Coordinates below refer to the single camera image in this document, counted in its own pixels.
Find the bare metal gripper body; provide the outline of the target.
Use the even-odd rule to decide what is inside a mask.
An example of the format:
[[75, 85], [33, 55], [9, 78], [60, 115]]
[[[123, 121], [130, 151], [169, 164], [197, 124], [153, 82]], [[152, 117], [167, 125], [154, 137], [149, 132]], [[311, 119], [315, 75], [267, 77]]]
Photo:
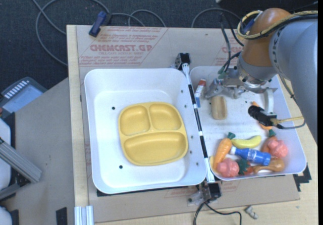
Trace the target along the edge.
[[244, 69], [228, 68], [226, 71], [219, 70], [219, 79], [222, 80], [222, 86], [225, 88], [264, 93], [266, 91], [265, 84], [270, 82], [272, 77], [256, 78]]

